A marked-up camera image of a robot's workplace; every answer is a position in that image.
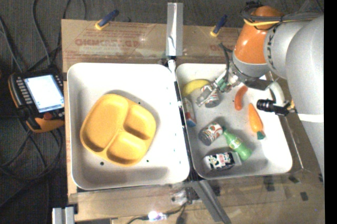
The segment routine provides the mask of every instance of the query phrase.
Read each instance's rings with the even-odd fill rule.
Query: yellow plate
[[[155,131],[155,119],[147,109],[123,96],[106,94],[86,116],[80,139],[105,160],[132,166],[145,156]]]

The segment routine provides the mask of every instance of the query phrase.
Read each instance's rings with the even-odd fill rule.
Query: green bottle
[[[228,146],[239,154],[242,161],[247,160],[251,156],[252,150],[249,149],[239,137],[230,133],[226,127],[222,126],[222,128],[222,134],[225,135]]]

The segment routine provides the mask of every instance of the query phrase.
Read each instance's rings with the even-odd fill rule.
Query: yellow banana
[[[194,90],[200,89],[201,87],[203,87],[203,86],[205,86],[209,83],[210,82],[208,80],[205,80],[205,79],[196,79],[196,80],[192,80],[192,81],[186,83],[183,87],[182,97],[184,98],[185,96],[188,96]]]

